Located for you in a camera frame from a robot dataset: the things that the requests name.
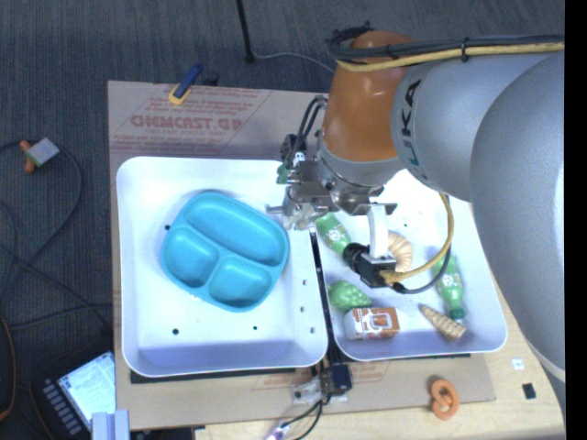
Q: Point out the brown and white carton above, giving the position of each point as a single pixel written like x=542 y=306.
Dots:
x=371 y=323

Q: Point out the blue divided plate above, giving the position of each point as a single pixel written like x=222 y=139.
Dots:
x=220 y=250

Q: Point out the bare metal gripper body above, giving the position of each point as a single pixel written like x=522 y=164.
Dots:
x=312 y=186

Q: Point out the beige ice cream cone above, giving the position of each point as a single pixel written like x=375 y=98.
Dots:
x=442 y=322

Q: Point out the orange pretzel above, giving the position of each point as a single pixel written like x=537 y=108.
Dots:
x=444 y=399

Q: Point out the white plastic tray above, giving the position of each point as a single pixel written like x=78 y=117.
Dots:
x=413 y=337
x=151 y=291

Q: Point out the brown cardboard board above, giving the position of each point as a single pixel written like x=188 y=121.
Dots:
x=192 y=117

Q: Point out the beige croissant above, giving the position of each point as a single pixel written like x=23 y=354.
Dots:
x=403 y=250

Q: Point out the green plastic bottle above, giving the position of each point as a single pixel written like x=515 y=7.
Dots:
x=450 y=287
x=335 y=236

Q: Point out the orange carrot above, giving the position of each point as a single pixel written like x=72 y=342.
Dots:
x=28 y=165

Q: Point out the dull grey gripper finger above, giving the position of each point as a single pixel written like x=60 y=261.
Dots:
x=276 y=209

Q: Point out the grey and green cube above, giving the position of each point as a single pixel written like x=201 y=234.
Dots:
x=42 y=151

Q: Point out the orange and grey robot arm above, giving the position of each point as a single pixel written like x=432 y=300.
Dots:
x=481 y=131

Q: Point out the green grapes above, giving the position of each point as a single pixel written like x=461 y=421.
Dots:
x=348 y=296

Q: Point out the black cylinder on white bracket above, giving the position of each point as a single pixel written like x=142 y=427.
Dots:
x=367 y=264

